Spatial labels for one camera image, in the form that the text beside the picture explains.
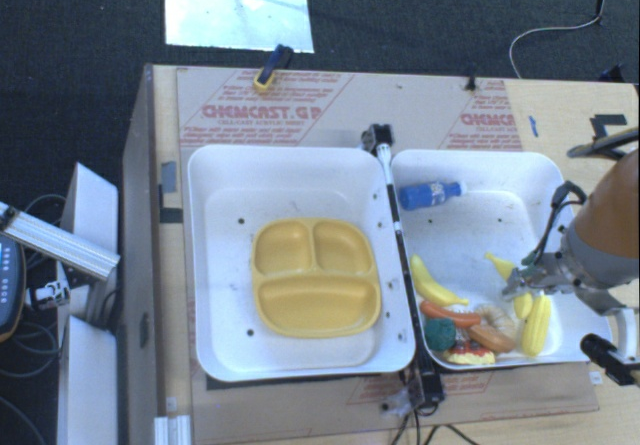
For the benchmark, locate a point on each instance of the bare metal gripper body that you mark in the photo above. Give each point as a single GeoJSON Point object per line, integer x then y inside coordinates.
{"type": "Point", "coordinates": [555, 273]}

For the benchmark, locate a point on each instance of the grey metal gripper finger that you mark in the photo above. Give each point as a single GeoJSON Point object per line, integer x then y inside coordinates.
{"type": "Point", "coordinates": [511, 289]}
{"type": "Point", "coordinates": [522, 274]}

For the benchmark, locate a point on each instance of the small yellow banana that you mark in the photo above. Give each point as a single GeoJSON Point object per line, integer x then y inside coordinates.
{"type": "Point", "coordinates": [502, 265]}

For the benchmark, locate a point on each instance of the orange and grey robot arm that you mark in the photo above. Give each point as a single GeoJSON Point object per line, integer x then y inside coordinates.
{"type": "Point", "coordinates": [610, 213]}

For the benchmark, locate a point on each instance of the beige doughnut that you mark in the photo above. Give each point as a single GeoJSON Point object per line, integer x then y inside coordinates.
{"type": "Point", "coordinates": [500, 315]}

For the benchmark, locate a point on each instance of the yellow corn cob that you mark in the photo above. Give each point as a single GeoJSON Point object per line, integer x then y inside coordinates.
{"type": "Point", "coordinates": [536, 328]}

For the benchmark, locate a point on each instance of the white plastic tray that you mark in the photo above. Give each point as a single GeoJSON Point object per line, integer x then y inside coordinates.
{"type": "Point", "coordinates": [475, 238]}
{"type": "Point", "coordinates": [225, 253]}

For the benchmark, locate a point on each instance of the orange sausage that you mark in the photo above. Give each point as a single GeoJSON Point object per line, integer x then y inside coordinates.
{"type": "Point", "coordinates": [445, 311]}

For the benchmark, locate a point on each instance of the large yellow banana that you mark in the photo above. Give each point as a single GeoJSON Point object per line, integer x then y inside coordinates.
{"type": "Point", "coordinates": [432, 285]}

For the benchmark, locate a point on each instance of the pizza slice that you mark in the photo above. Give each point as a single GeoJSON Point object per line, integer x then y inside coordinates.
{"type": "Point", "coordinates": [467, 355]}

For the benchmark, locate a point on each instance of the green broccoli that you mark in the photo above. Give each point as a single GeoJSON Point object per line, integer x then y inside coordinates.
{"type": "Point", "coordinates": [440, 334]}

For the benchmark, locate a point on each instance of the blue bottle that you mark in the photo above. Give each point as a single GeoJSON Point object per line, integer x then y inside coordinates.
{"type": "Point", "coordinates": [425, 195]}

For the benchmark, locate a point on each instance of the thin black and white rod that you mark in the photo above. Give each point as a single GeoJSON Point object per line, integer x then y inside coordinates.
{"type": "Point", "coordinates": [398, 233]}

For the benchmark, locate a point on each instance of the yellow divided plate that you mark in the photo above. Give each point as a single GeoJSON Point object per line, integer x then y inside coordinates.
{"type": "Point", "coordinates": [315, 283]}

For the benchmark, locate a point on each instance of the brown cardboard board red print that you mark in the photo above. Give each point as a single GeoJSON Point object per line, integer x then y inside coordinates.
{"type": "Point", "coordinates": [400, 103]}

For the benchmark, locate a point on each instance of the black cylinder on white bracket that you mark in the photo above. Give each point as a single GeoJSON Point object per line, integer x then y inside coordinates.
{"type": "Point", "coordinates": [607, 358]}

